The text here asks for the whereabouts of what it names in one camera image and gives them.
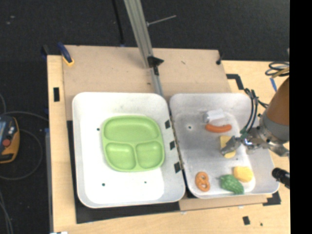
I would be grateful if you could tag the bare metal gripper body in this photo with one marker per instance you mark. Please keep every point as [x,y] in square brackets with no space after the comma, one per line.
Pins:
[264,141]

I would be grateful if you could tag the orange pretzel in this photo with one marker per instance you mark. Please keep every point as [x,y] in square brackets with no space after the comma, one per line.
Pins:
[202,181]

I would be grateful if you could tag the yellow cheese wedge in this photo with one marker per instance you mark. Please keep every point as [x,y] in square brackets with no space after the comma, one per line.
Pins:
[223,140]

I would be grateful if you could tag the white plastic tray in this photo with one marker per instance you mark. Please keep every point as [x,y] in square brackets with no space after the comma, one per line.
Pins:
[85,142]
[202,155]

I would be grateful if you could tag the brown cardboard board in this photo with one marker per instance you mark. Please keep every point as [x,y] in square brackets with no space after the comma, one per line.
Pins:
[109,72]

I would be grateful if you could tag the green grapes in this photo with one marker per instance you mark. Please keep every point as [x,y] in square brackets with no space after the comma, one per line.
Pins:
[231,184]

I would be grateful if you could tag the small white can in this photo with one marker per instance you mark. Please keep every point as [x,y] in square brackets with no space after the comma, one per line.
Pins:
[214,115]

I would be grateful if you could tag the orange sausage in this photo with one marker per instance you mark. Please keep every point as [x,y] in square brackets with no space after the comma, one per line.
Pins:
[218,128]

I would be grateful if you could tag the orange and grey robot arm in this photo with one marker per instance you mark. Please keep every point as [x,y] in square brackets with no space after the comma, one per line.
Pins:
[279,106]

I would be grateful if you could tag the black cylinder on white bracket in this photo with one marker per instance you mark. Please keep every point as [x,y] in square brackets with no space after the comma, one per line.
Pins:
[280,174]

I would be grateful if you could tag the green divided plate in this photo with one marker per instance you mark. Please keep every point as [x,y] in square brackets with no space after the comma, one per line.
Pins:
[131,142]

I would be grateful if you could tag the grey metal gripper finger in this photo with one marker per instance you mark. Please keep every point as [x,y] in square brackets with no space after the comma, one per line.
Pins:
[251,151]
[231,145]

